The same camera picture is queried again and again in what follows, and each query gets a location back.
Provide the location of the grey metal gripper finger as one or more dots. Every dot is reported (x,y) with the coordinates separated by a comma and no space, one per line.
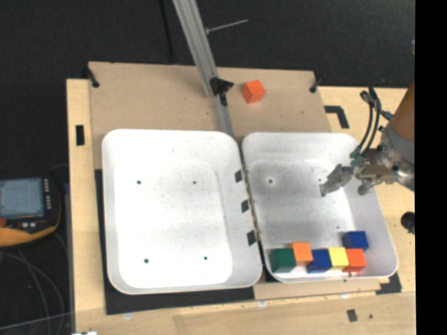
(366,187)
(335,181)

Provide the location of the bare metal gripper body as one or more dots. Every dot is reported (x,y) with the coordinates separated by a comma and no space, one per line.
(379,169)

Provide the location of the yellow cube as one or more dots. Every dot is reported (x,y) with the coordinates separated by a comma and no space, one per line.
(338,257)

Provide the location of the green cube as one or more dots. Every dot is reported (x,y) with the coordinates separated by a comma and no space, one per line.
(282,259)

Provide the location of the brown cardboard board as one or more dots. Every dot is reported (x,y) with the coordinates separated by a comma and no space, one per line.
(157,96)

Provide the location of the blue cube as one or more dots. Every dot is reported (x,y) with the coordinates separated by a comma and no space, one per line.
(355,239)
(320,260)

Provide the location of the thin black and white rod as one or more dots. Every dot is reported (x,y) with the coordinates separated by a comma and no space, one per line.
(252,204)

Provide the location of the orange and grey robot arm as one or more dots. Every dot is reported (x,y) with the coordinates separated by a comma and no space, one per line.
(405,117)

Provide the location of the white plastic tray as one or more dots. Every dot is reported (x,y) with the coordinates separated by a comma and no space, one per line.
(297,208)
(174,215)

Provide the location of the orange cube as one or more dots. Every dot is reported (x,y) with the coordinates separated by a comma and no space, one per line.
(356,259)
(253,91)
(302,251)

